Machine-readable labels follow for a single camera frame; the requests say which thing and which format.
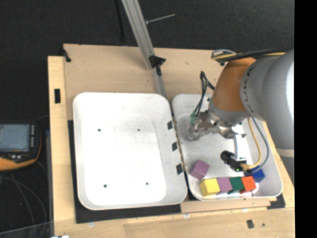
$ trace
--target yellow block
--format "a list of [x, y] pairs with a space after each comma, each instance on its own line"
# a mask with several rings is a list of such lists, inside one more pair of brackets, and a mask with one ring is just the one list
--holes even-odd
[[220, 188], [216, 178], [204, 179], [199, 184], [200, 190], [203, 196], [215, 195], [220, 192]]

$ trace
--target black clamp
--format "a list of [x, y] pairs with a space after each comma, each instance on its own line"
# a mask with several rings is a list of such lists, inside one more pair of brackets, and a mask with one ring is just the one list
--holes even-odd
[[150, 63], [152, 68], [156, 68], [157, 69], [157, 75], [162, 75], [162, 71], [160, 69], [160, 66], [166, 61], [165, 58], [159, 58], [156, 56], [150, 56], [149, 57]]

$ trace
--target wooden table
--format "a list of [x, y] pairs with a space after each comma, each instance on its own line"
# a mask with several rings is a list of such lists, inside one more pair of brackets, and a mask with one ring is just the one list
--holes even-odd
[[[77, 224], [67, 127], [67, 120], [72, 118], [73, 98], [85, 91], [152, 93], [156, 90], [152, 72], [145, 69], [137, 47], [69, 44], [64, 45], [64, 48], [72, 59], [71, 65], [66, 64], [64, 57], [48, 57], [53, 216], [56, 236], [66, 234], [71, 238], [295, 237], [294, 186], [275, 150], [273, 154], [283, 181], [282, 195], [286, 204], [283, 208], [267, 209], [267, 206], [276, 201], [275, 197], [213, 202], [186, 199], [181, 203], [179, 214]], [[216, 84], [223, 69], [210, 59], [211, 51], [159, 48], [155, 49], [155, 53], [166, 59], [162, 65], [162, 73], [169, 101], [181, 93], [200, 94], [201, 70]], [[80, 84], [73, 85], [70, 79], [76, 82], [86, 80], [91, 84], [78, 87]], [[60, 92], [60, 102], [57, 103], [56, 89]], [[253, 222], [253, 228], [248, 227], [248, 220]]]

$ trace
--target black mat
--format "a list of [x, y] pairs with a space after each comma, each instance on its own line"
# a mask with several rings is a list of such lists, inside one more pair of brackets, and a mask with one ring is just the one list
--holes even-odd
[[74, 124], [72, 120], [68, 121], [69, 145], [71, 157], [71, 169], [73, 176], [73, 188], [75, 198], [76, 222], [85, 223], [92, 221], [102, 221], [111, 219], [136, 218], [146, 216], [166, 215], [173, 213], [180, 213], [180, 205], [154, 206], [154, 207], [140, 207], [130, 209], [115, 209], [115, 210], [101, 210], [93, 211], [84, 207], [78, 198], [77, 193], [77, 179], [76, 179], [76, 161], [75, 161], [75, 141], [74, 141]]

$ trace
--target black floor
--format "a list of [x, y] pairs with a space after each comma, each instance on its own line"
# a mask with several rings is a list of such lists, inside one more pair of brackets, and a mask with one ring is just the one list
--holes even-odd
[[[237, 52], [294, 47], [295, 0], [139, 0], [151, 23], [154, 47], [231, 49]], [[125, 40], [115, 0], [0, 0], [0, 120], [39, 119], [49, 131], [47, 56], [63, 43], [136, 46], [119, 0]], [[45, 205], [49, 215], [46, 145], [34, 164], [14, 172]], [[35, 224], [48, 221], [39, 199], [23, 190]], [[32, 225], [16, 184], [0, 184], [0, 233]]]

